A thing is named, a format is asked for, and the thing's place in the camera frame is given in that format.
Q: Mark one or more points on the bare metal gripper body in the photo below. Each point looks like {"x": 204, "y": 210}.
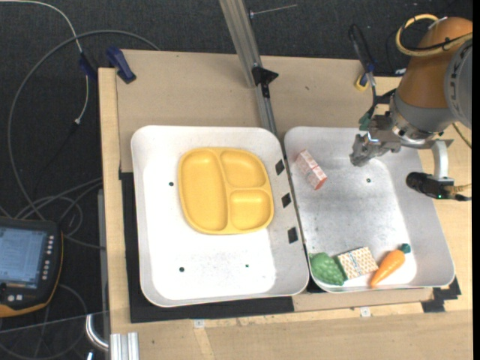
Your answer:
{"x": 386, "y": 135}

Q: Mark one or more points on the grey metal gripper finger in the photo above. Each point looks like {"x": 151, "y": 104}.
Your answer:
{"x": 373, "y": 150}
{"x": 358, "y": 152}

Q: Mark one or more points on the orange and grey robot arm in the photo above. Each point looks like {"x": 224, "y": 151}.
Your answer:
{"x": 427, "y": 77}

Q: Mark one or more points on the pink and white carton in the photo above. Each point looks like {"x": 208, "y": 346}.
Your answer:
{"x": 310, "y": 169}

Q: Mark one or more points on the white plastic tray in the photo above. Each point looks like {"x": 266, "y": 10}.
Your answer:
{"x": 210, "y": 268}
{"x": 356, "y": 219}

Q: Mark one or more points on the white patterned packet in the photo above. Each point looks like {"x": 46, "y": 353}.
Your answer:
{"x": 358, "y": 263}

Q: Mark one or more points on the orange carrot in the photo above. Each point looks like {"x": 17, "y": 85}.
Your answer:
{"x": 388, "y": 266}

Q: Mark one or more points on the green grapes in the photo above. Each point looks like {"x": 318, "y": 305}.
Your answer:
{"x": 327, "y": 270}

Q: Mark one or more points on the yellow divided plate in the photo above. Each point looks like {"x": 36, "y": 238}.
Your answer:
{"x": 225, "y": 189}

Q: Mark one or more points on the brown cardboard board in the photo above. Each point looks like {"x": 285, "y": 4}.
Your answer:
{"x": 195, "y": 96}

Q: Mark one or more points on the black cylinder on white bracket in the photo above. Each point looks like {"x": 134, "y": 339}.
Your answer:
{"x": 427, "y": 184}

